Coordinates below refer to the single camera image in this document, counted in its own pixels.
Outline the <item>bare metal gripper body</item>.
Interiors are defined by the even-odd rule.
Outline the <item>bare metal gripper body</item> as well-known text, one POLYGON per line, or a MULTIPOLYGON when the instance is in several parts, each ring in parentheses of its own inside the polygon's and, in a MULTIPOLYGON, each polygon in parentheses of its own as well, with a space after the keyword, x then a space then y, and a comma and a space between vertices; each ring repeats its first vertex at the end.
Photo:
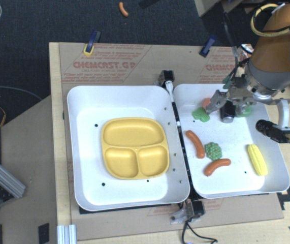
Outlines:
POLYGON ((238 109, 245 109, 256 103, 271 104, 273 91, 257 82, 254 78, 235 77, 228 89, 227 98, 238 109))

